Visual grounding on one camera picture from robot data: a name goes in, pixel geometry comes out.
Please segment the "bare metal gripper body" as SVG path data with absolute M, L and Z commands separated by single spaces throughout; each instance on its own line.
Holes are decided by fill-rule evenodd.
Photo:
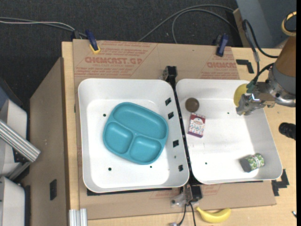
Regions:
M 273 107 L 275 104 L 296 107 L 295 95 L 285 90 L 275 81 L 257 82 L 253 95 L 260 103 Z

